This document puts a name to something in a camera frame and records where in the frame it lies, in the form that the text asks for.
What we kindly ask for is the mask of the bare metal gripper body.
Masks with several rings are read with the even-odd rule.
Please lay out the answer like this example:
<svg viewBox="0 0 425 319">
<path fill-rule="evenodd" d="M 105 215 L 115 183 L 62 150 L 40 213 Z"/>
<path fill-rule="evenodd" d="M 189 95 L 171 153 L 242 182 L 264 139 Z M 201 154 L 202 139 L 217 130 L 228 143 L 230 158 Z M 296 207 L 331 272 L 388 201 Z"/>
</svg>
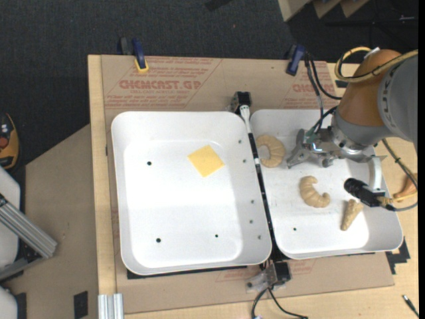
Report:
<svg viewBox="0 0 425 319">
<path fill-rule="evenodd" d="M 323 157 L 323 167 L 329 167 L 336 159 L 366 163 L 375 158 L 375 154 L 369 152 L 370 148 L 357 144 L 339 128 L 320 129 L 311 143 L 312 152 Z"/>
</svg>

